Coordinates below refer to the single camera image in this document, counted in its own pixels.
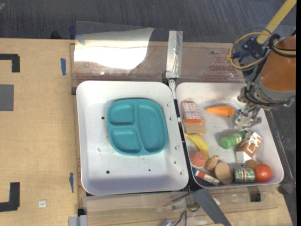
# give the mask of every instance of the white plastic tray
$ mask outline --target white plastic tray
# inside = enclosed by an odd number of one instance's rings
[[[188,183],[188,171],[174,101],[159,82],[85,81],[76,90],[81,181],[92,195],[176,191]],[[122,98],[146,98],[161,107],[168,143],[154,155],[122,155],[111,146],[106,112]]]
[[[180,108],[181,102],[191,98],[200,110],[201,116],[206,120],[206,134],[203,139],[210,148],[210,156],[218,155],[219,161],[228,163],[233,168],[243,168],[244,164],[236,163],[235,149],[223,149],[218,145],[220,138],[227,136],[233,132],[232,118],[223,115],[216,115],[207,112],[205,109],[215,105],[232,105],[237,109],[244,109],[245,104],[237,100],[241,88],[245,84],[241,83],[181,83],[176,88],[176,96],[178,106]],[[271,179],[264,183],[254,184],[230,184],[213,186],[206,181],[195,177],[196,182],[204,188],[220,188],[220,187],[236,187],[236,186],[250,186],[250,185],[263,185],[263,184],[278,184],[284,177],[284,171],[279,158],[276,145],[269,129],[269,124],[266,119],[264,111],[261,109],[259,115],[262,117],[262,123],[257,124],[248,131],[255,131],[262,137],[262,143],[253,157],[258,162],[269,165],[272,169]],[[187,148],[189,153],[196,152],[196,147],[187,139]]]

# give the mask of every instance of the yellow pole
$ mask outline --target yellow pole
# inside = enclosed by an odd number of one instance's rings
[[[289,13],[289,11],[295,6],[296,3],[297,0],[286,0],[265,28],[270,32],[273,32],[281,23],[281,21],[285,18],[285,16]],[[267,38],[268,37],[266,35],[259,35],[257,38],[257,42],[259,44],[263,44],[265,40],[267,40]]]

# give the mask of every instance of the green can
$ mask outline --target green can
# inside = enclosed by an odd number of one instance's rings
[[[236,183],[253,183],[255,182],[255,172],[253,168],[235,168],[233,170],[234,180]]]

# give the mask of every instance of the green bottle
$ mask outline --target green bottle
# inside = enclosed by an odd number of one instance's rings
[[[235,145],[238,145],[244,139],[246,133],[246,130],[233,132],[232,134],[223,137],[220,140],[220,146],[224,149],[229,149]]]

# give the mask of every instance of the pink round food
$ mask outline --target pink round food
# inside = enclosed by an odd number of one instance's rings
[[[203,167],[206,163],[206,156],[203,152],[196,152],[190,155],[190,162],[195,167]]]

